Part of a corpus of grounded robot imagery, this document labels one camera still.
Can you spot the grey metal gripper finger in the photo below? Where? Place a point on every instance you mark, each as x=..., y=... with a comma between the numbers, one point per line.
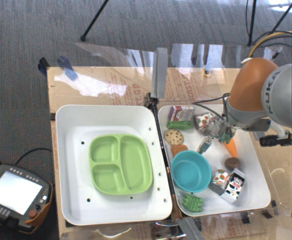
x=205, y=145

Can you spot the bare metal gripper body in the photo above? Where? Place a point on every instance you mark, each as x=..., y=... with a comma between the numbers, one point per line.
x=219, y=130

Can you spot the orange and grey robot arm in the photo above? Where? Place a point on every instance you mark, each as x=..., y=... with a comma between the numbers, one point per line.
x=251, y=84

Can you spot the white can with orange print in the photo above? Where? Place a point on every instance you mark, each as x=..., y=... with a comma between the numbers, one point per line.
x=220, y=181
x=203, y=121

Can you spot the orange carrot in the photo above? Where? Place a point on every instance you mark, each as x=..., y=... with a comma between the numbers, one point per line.
x=232, y=147

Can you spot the orange toy slices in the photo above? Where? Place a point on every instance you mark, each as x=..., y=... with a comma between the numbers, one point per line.
x=178, y=149

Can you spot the blue bowl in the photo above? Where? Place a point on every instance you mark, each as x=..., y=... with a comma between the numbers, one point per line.
x=190, y=171

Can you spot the chocolate chip biscuit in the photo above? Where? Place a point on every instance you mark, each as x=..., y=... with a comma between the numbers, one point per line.
x=173, y=137

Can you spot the green toy beans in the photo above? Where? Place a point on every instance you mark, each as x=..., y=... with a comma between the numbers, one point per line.
x=179, y=125

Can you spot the brown round toy biscuit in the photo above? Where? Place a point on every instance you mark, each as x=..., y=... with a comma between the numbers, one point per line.
x=232, y=163

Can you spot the purple and white carton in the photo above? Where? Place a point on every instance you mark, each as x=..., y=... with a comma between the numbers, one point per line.
x=182, y=112

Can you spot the white carton with cow print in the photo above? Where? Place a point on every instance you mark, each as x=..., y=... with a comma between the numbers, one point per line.
x=233, y=186

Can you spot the green pea pods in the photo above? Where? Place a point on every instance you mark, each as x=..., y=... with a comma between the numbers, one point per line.
x=192, y=203

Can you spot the white plastic tray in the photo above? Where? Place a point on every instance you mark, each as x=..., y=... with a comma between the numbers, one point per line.
x=75, y=179
x=248, y=191

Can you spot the green divided plate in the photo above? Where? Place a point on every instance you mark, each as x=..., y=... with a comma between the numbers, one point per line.
x=133, y=164

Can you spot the brown cardboard board red print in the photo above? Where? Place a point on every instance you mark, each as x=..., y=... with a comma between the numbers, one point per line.
x=85, y=96

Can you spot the black cylinder on white bracket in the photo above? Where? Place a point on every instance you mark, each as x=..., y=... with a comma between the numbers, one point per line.
x=271, y=140

